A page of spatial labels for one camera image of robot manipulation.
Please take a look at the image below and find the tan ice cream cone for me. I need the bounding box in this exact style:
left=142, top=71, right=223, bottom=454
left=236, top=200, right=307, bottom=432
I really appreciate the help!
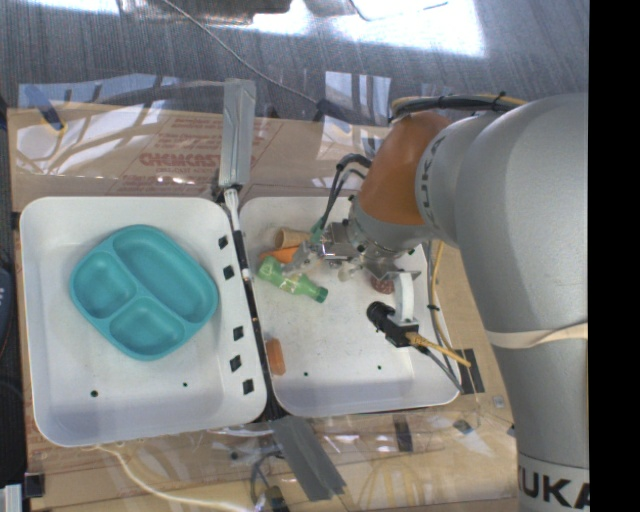
left=273, top=226, right=313, bottom=250

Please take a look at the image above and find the blue divided plate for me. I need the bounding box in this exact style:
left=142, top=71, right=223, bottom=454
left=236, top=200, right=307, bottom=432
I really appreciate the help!
left=68, top=223, right=221, bottom=363

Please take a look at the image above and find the black block with thin wires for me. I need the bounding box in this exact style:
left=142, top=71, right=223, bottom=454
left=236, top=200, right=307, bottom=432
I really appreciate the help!
left=263, top=484, right=290, bottom=512

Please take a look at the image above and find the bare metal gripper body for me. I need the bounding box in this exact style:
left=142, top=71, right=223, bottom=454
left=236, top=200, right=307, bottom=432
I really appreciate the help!
left=317, top=219, right=387, bottom=270

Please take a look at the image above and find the orange carrot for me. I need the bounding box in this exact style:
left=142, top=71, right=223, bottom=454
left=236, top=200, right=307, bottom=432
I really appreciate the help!
left=258, top=244, right=302, bottom=265

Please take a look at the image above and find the green plastic bottle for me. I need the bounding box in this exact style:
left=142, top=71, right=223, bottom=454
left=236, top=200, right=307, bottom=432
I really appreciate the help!
left=256, top=255, right=330, bottom=305

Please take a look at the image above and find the black cylinder on white bracket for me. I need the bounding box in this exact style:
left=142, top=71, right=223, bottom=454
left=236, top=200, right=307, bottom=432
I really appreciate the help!
left=366, top=269, right=424, bottom=349

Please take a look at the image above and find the white plastic tray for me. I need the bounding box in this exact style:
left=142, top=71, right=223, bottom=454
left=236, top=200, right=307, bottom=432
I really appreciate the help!
left=18, top=195, right=268, bottom=448
left=238, top=195, right=462, bottom=419

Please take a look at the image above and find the orange sausage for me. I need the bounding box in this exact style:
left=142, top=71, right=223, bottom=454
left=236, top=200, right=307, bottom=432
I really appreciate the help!
left=265, top=337, right=288, bottom=377

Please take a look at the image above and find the brown cardboard board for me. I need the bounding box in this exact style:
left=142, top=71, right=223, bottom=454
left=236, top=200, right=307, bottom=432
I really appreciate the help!
left=7, top=102, right=519, bottom=502

